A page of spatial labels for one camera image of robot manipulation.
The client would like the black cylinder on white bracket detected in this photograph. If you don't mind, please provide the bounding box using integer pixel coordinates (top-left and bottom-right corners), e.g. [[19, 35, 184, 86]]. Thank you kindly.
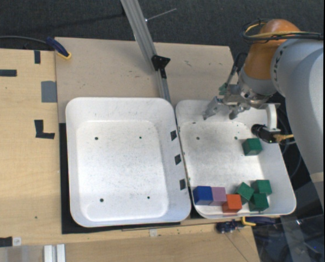
[[251, 103, 282, 145]]

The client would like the orange cube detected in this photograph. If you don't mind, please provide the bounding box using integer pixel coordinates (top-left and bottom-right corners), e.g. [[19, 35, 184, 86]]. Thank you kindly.
[[221, 193, 243, 213]]

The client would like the white plastic tray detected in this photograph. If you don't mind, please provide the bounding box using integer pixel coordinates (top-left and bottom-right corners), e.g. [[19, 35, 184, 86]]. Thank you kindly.
[[174, 99, 297, 220], [65, 97, 192, 228]]

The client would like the blue cube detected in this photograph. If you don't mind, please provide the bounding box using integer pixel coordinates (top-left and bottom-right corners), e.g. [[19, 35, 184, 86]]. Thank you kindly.
[[192, 185, 214, 206]]

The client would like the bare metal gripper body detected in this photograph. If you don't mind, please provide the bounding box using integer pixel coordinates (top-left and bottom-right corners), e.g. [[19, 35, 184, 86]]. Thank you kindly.
[[221, 84, 270, 111]]

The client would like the green cube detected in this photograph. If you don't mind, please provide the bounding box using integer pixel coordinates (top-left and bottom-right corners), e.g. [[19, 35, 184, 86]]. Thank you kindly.
[[250, 179, 273, 197], [248, 192, 270, 213], [242, 138, 263, 157], [235, 181, 255, 202]]

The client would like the purple cube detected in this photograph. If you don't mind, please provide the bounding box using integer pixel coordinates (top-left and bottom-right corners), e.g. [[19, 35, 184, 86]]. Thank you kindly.
[[209, 186, 228, 207]]

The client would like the pale wood board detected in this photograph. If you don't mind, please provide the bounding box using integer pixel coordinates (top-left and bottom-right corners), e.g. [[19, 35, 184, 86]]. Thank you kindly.
[[54, 36, 261, 245]]

